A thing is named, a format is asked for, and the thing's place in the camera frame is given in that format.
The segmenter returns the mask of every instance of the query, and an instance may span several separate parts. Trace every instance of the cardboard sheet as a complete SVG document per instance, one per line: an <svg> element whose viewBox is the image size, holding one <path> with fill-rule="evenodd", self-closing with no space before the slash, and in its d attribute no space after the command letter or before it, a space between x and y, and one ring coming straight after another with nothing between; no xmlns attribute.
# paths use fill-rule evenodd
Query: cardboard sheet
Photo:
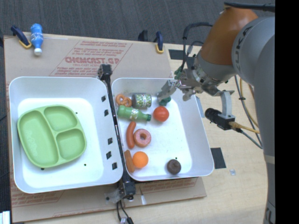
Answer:
<svg viewBox="0 0 299 224"><path fill-rule="evenodd" d="M119 77L173 78L168 51L158 54L152 42L48 34L44 34L41 56L34 55L33 47L23 48L16 36L5 37L4 44L12 221L16 223L115 209L115 204L106 204L104 194L115 190L116 185L38 194L27 194L16 187L10 139L9 84L20 76L97 77L98 69L103 63L112 65L112 82ZM147 204L206 196L200 177L145 182L136 184L134 201L125 202L125 205L143 205L141 190Z"/></svg>

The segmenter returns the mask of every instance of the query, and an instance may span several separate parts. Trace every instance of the gray carpet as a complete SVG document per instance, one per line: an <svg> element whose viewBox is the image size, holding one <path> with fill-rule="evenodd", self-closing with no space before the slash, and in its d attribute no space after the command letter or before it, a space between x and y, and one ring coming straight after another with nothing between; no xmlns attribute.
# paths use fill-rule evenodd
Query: gray carpet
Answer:
<svg viewBox="0 0 299 224"><path fill-rule="evenodd" d="M0 0L0 29L12 35L12 25L29 32L32 24L40 23L48 34L135 41L146 29L149 41L160 31L164 43L183 44L184 28L200 21L213 24L224 2L275 4L275 0ZM204 41L209 30L194 28L187 44ZM0 48L0 212L10 210L5 97L4 51Z"/></svg>

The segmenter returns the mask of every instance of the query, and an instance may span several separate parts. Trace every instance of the dark brown round object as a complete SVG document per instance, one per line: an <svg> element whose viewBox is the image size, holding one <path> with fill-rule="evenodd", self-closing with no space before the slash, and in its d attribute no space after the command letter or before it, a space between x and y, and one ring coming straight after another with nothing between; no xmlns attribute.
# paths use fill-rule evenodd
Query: dark brown round object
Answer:
<svg viewBox="0 0 299 224"><path fill-rule="evenodd" d="M181 171L181 164L175 159L171 159L167 163L167 170L171 174L178 174Z"/></svg>

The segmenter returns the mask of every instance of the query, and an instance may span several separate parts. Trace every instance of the white bottle cap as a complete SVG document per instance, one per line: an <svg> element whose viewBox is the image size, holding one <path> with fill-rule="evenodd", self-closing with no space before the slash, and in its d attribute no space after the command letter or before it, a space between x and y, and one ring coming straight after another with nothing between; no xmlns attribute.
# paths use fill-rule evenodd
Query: white bottle cap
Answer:
<svg viewBox="0 0 299 224"><path fill-rule="evenodd" d="M37 56L40 56L42 54L42 49L40 48L35 48L34 49L34 54L36 54Z"/></svg>

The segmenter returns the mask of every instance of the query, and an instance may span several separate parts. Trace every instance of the orange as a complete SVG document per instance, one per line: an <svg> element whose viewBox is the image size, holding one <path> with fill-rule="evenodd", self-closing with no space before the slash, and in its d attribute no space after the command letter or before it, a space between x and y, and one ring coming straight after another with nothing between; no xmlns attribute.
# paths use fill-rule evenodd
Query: orange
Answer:
<svg viewBox="0 0 299 224"><path fill-rule="evenodd" d="M136 168L143 168L149 162L149 157L145 152L138 151L133 155L133 164Z"/></svg>

